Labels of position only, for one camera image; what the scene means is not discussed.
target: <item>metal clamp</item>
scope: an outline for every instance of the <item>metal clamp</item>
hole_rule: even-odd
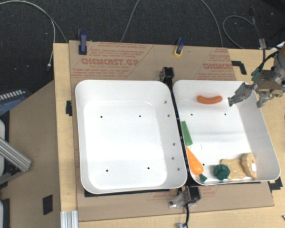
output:
[[[0,137],[0,155],[3,156],[8,162],[14,165],[19,172],[16,174],[5,173],[0,176],[0,185],[5,183],[7,180],[15,177],[16,175],[26,172],[29,170],[31,160],[12,147],[8,142]]]
[[[87,39],[87,32],[86,30],[82,29],[80,30],[79,33],[79,40],[80,40],[80,45],[79,45],[79,54],[80,55],[86,55],[86,39]]]
[[[189,188],[186,186],[186,189],[182,191],[179,195],[168,200],[169,209],[179,209],[184,207],[185,204],[191,201]]]
[[[79,228],[78,211],[60,212],[60,228]]]

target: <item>toy carrot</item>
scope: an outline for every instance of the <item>toy carrot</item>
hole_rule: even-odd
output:
[[[202,174],[204,171],[202,164],[199,162],[199,160],[195,157],[195,155],[191,152],[191,150],[187,146],[186,146],[186,152],[187,152],[190,170],[195,175],[199,175],[200,181],[204,182],[207,179],[207,177],[205,177]]]

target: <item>cardboard surface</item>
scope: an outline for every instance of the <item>cardboard surface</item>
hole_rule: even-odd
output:
[[[173,67],[175,77],[198,80],[236,80],[226,48],[184,47],[180,58],[175,46],[87,42],[87,55],[78,54],[79,41],[69,42],[73,106],[76,194],[79,221],[180,214],[168,209],[176,190],[140,194],[85,197],[80,181],[75,87],[85,79],[156,80],[163,67]],[[267,182],[200,186],[201,200],[191,212],[273,206]]]
[[[13,228],[59,227],[60,193],[54,82],[10,111],[9,143],[31,161],[29,170],[8,181],[0,199],[10,200]],[[43,198],[53,196],[44,215]]]

